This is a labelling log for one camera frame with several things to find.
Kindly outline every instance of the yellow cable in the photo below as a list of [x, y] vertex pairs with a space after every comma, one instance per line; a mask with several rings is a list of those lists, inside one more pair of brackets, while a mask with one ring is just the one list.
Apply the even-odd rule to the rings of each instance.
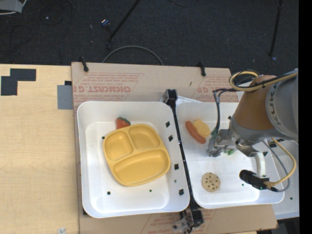
[[[253, 72], [253, 71], [243, 71], [243, 72], [237, 72], [237, 73], [233, 74], [233, 75], [230, 77], [230, 79], [229, 79], [229, 83], [230, 83], [230, 86], [231, 86], [232, 88], [234, 88], [235, 90], [237, 90], [237, 91], [250, 92], [250, 91], [254, 91], [254, 90], [263, 88], [263, 86], [264, 86], [263, 84], [260, 84], [260, 85], [255, 86], [255, 87], [248, 87], [248, 88], [242, 88], [242, 87], [235, 86], [234, 83], [233, 83], [233, 80], [234, 80], [235, 77], [240, 76], [240, 75], [254, 75], [255, 77], [259, 76], [256, 72]], [[297, 75], [298, 75], [298, 72], [291, 73], [291, 74], [289, 74], [289, 75], [287, 75], [287, 76], [284, 76], [284, 77], [277, 78], [277, 79], [275, 79], [275, 80], [269, 81], [269, 82], [265, 83], [265, 86], [268, 86], [268, 85], [277, 83], [277, 82], [282, 81], [282, 80], [287, 80], [287, 79], [296, 77]]]
[[292, 156], [292, 154], [290, 152], [288, 152], [275, 138], [271, 138], [274, 143], [279, 147], [281, 148], [285, 153], [287, 153], [290, 158], [292, 159], [293, 161], [293, 167], [292, 167], [292, 170], [285, 176], [283, 177], [282, 179], [280, 179], [279, 181], [277, 182], [270, 182], [270, 181], [265, 181], [264, 184], [267, 185], [268, 188], [272, 187], [272, 186], [275, 186], [283, 181], [285, 181], [286, 179], [288, 179], [296, 170], [296, 167], [297, 167], [297, 162], [295, 160], [295, 158]]

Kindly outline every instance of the cardboard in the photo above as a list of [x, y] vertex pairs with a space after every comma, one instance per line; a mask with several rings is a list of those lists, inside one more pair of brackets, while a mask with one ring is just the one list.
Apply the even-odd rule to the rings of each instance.
[[[206, 76], [198, 67], [173, 67], [87, 63], [84, 72], [80, 62], [72, 63], [73, 104], [78, 175], [78, 209], [81, 234], [154, 234], [174, 233], [173, 223], [179, 213], [141, 214], [133, 216], [92, 218], [83, 214], [81, 172], [77, 128], [77, 108], [88, 100], [160, 101], [166, 89], [176, 89], [179, 96], [213, 102], [213, 90], [230, 88], [229, 69], [206, 68]], [[238, 102], [235, 93], [221, 97], [221, 102]], [[201, 209], [204, 223], [194, 228], [194, 234], [228, 234], [277, 228], [271, 205]]]

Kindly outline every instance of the light wood surface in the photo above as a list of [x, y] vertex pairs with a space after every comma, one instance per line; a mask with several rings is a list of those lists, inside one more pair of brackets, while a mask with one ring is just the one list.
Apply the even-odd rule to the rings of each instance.
[[0, 65], [37, 70], [0, 96], [0, 233], [79, 233], [73, 110], [59, 110], [57, 85], [70, 66]]

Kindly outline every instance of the black pole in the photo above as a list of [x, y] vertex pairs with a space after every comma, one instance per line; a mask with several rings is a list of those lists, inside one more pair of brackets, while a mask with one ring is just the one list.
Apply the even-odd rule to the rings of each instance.
[[281, 15], [282, 7], [283, 7], [283, 0], [279, 0], [278, 7], [277, 7], [275, 28], [274, 28], [274, 33], [273, 33], [273, 40], [272, 40], [271, 49], [270, 49], [270, 52], [269, 52], [269, 56], [270, 57], [272, 56], [274, 45], [275, 45], [275, 40], [276, 40], [276, 35], [277, 35], [277, 28], [278, 28], [278, 23], [279, 23], [279, 18], [280, 18], [280, 15]]
[[112, 42], [113, 37], [115, 36], [115, 34], [117, 33], [117, 31], [121, 28], [121, 26], [124, 24], [124, 22], [127, 20], [127, 18], [131, 15], [132, 11], [135, 9], [135, 7], [138, 5], [138, 3], [141, 0], [136, 0], [136, 2], [132, 5], [131, 9], [128, 11], [128, 13], [125, 15], [125, 17], [123, 18], [123, 20], [120, 22], [120, 24], [116, 27], [116, 29], [113, 31], [113, 33], [109, 36], [109, 38], [107, 39], [108, 44], [110, 44]]

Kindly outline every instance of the black floor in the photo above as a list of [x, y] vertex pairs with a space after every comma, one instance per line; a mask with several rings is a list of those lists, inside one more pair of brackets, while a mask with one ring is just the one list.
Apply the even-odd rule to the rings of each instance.
[[28, 0], [22, 13], [2, 11], [0, 63], [69, 65], [83, 56], [168, 66], [201, 61], [232, 73], [281, 75], [298, 68], [299, 0], [282, 0], [282, 6], [280, 0], [140, 0], [104, 60], [107, 39], [135, 2]]

